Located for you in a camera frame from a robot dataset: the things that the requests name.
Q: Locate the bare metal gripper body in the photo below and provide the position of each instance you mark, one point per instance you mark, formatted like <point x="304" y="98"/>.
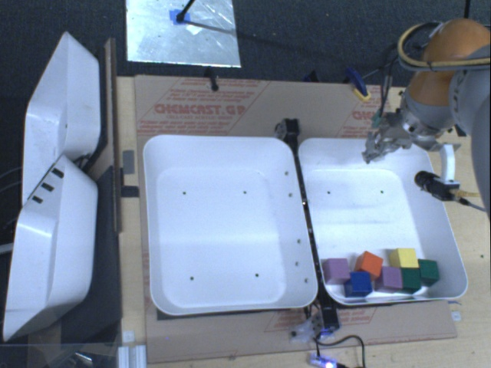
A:
<point x="399" y="130"/>

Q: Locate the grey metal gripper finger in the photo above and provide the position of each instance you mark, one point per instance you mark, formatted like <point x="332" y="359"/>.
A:
<point x="370" y="152"/>
<point x="387" y="147"/>

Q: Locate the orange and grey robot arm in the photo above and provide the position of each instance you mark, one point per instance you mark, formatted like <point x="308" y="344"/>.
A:
<point x="466" y="90"/>

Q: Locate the white plastic tray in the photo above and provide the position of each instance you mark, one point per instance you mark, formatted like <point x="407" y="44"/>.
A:
<point x="360" y="221"/>
<point x="222" y="228"/>

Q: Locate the thin black and white rod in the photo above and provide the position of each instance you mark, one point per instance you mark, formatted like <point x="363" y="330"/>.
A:
<point x="307" y="209"/>

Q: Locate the yellow cube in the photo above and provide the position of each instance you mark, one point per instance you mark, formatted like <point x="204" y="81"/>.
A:
<point x="403" y="257"/>

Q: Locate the orange cube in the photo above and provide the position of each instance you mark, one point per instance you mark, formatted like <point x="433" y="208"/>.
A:
<point x="369" y="263"/>

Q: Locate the purple cube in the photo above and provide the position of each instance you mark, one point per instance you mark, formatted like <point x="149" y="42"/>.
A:
<point x="391" y="277"/>
<point x="336" y="270"/>

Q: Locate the green cube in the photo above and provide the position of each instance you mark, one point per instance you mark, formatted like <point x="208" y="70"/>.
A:
<point x="429" y="271"/>
<point x="411" y="280"/>

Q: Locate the blue cube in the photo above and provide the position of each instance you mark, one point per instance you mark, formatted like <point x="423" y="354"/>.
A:
<point x="360" y="284"/>

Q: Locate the brown cardboard board red print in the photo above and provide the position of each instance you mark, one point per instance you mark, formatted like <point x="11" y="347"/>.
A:
<point x="238" y="336"/>

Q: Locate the black cylinder on white bracket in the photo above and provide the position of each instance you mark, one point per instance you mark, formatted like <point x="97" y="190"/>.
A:
<point x="435" y="184"/>

